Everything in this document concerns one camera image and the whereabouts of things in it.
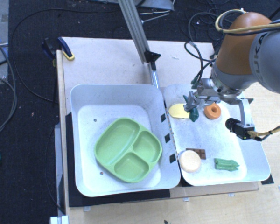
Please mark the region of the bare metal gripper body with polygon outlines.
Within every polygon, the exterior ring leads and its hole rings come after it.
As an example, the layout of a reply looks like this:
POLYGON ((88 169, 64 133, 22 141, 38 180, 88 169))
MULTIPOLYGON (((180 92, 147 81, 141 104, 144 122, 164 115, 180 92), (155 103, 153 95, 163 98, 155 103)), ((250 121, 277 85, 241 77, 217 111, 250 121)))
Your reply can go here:
POLYGON ((195 97, 204 100, 205 103, 223 101, 233 104, 242 92, 242 89, 233 89, 216 78, 202 78, 197 85, 195 97))

